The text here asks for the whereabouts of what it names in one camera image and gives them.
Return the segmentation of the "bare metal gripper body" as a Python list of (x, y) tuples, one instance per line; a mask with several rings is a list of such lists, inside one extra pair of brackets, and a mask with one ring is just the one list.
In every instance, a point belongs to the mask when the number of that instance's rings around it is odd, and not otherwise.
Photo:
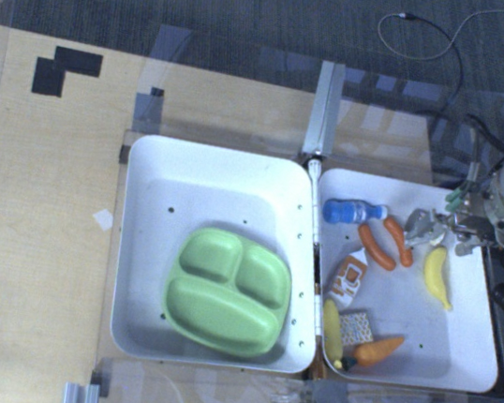
[(455, 236), (454, 254), (469, 256), (478, 248), (497, 246), (494, 225), (481, 202), (459, 199), (446, 200), (444, 219), (447, 229)]

